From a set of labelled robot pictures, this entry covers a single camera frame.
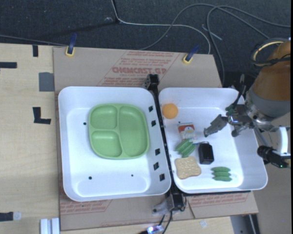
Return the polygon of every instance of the white tray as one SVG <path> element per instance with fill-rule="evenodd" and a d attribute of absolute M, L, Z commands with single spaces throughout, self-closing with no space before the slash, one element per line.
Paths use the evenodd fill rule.
<path fill-rule="evenodd" d="M 179 113 L 174 119 L 164 118 L 165 135 L 169 151 L 173 178 L 176 186 L 189 194 L 259 190 L 267 184 L 267 173 L 263 159 L 257 155 L 258 147 L 254 131 L 247 129 L 237 137 L 231 136 L 233 127 L 229 124 L 221 131 L 204 137 L 203 130 L 235 101 L 238 92 L 230 88 L 166 88 L 159 94 L 161 105 L 174 103 Z M 178 123 L 192 122 L 199 141 L 212 145 L 215 161 L 210 165 L 199 164 L 198 148 L 191 154 L 198 161 L 202 173 L 196 177 L 179 179 L 175 159 L 180 158 L 174 148 L 181 142 Z M 212 167 L 225 166 L 231 169 L 232 181 L 212 179 Z"/>
<path fill-rule="evenodd" d="M 88 114 L 96 105 L 131 104 L 148 123 L 150 145 L 134 159 L 101 158 L 90 146 Z M 171 186 L 153 95 L 143 88 L 67 87 L 59 94 L 63 187 L 75 201 L 161 195 Z"/>

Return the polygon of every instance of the table surface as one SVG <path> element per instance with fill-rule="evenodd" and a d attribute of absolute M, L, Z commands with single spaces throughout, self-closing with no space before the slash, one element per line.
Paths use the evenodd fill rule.
<path fill-rule="evenodd" d="M 0 222 L 0 233 L 39 233 L 39 220 L 59 217 L 54 92 L 39 92 L 38 73 L 53 73 L 52 46 L 0 44 L 0 61 L 17 69 L 0 72 L 0 213 L 21 212 L 21 220 Z M 33 107 L 51 124 L 33 124 Z M 232 234 L 230 217 L 173 221 L 167 234 Z M 149 224 L 65 231 L 73 234 L 144 231 Z"/>

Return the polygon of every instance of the yellow clip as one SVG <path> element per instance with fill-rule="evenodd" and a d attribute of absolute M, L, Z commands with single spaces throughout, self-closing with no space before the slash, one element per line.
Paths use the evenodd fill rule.
<path fill-rule="evenodd" d="M 73 57 L 74 54 L 75 54 L 75 48 L 73 48 L 73 51 L 72 51 L 72 53 L 70 54 L 70 53 L 68 53 L 68 47 L 69 47 L 69 46 L 66 47 L 65 55 L 66 55 L 67 57 Z"/>
<path fill-rule="evenodd" d="M 185 55 L 185 57 L 182 59 L 182 62 L 188 65 L 192 61 L 193 57 L 191 57 L 190 60 L 186 60 L 187 56 L 188 55 Z"/>

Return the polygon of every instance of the blue clip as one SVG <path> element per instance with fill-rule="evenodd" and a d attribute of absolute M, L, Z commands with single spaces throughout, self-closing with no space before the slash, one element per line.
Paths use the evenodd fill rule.
<path fill-rule="evenodd" d="M 65 54 L 67 57 L 73 57 L 75 53 L 75 43 L 76 43 L 77 33 L 73 33 L 69 46 L 66 47 Z"/>
<path fill-rule="evenodd" d="M 194 48 L 191 49 L 189 54 L 185 55 L 185 57 L 182 59 L 182 62 L 184 64 L 189 64 L 192 61 L 193 55 L 196 54 L 198 50 L 199 50 L 199 45 L 195 45 Z"/>

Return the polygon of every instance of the green plate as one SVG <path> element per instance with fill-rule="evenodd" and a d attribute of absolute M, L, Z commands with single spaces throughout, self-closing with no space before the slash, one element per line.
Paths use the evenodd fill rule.
<path fill-rule="evenodd" d="M 101 157 L 138 158 L 149 149 L 147 120 L 135 106 L 95 106 L 89 113 L 88 127 L 92 150 Z"/>

